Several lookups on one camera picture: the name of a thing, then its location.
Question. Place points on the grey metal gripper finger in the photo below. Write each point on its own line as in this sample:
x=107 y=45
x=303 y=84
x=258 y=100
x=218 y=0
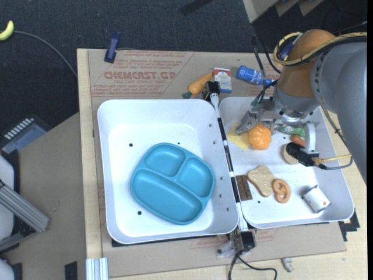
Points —
x=273 y=125
x=244 y=124

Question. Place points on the orange pumpkin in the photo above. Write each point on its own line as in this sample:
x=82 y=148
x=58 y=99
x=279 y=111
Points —
x=259 y=137

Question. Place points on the beige round biscuit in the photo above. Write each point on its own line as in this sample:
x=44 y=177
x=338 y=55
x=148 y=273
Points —
x=288 y=156

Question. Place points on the orange red toy food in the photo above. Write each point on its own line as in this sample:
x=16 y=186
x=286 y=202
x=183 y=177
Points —
x=297 y=140

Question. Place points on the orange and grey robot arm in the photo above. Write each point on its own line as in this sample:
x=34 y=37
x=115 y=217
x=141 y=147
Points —
x=335 y=77

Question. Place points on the green and white packet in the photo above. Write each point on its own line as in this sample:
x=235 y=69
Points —
x=291 y=130

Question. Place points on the blue plastic bottle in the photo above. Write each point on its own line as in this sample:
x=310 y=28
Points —
x=249 y=74

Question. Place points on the white plastic tray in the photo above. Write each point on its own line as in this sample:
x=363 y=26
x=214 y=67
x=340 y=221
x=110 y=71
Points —
x=125 y=121
x=297 y=214

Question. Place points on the brown chocolate bar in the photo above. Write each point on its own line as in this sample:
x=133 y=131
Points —
x=243 y=188

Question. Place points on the white and orange carton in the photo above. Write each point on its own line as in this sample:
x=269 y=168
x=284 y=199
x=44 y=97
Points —
x=223 y=79

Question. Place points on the yellow cheese slice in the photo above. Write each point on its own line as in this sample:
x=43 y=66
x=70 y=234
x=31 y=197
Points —
x=237 y=139

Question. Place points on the orange carrot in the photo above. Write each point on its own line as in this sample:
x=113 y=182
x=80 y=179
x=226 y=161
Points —
x=199 y=84

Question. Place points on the brown cardboard board red print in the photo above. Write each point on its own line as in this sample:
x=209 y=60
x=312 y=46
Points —
x=151 y=74

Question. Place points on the yellow banana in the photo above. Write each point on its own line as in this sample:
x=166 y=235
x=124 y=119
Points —
x=7 y=32

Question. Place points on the black cylinder on white bracket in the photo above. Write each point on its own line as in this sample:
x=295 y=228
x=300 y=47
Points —
x=300 y=154

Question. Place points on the blue divided plate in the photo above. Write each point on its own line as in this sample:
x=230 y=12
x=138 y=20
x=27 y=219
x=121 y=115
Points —
x=172 y=185

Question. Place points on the orange pretzel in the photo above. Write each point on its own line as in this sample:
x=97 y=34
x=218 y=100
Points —
x=282 y=195

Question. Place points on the thin black and white rod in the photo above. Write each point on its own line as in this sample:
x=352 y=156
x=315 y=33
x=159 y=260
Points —
x=225 y=140

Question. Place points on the beige bread slice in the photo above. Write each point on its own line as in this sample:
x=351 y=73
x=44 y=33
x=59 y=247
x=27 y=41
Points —
x=261 y=180

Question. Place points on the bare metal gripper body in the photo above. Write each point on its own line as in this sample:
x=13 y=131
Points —
x=269 y=112

